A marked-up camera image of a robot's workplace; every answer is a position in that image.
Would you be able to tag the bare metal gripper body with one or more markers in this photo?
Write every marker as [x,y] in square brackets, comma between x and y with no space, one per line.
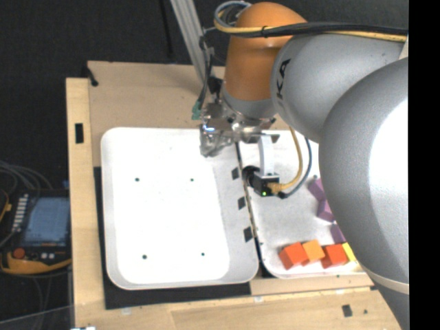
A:
[220,117]

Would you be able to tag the black cylinder on white bracket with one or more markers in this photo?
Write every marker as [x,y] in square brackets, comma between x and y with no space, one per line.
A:
[264,181]

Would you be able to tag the pale wood board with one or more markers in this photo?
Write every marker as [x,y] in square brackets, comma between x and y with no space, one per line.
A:
[144,95]

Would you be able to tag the red-orange cube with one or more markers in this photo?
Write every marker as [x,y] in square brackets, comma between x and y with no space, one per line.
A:
[293,254]
[335,254]

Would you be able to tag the white plastic tray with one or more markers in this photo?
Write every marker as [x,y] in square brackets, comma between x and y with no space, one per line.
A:
[285,222]
[165,211]

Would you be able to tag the purple cube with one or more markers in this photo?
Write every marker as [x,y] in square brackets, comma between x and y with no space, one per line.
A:
[337,234]
[317,189]
[324,211]

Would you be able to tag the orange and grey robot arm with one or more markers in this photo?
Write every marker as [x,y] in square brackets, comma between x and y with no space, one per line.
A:
[319,81]

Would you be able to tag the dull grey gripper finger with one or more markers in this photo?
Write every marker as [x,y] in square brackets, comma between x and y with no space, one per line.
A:
[222,140]
[207,144]

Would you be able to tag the light orange cube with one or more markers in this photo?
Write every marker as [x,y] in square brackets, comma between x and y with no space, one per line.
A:
[313,250]

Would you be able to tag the yellow cube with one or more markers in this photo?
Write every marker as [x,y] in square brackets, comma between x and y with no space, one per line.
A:
[349,251]

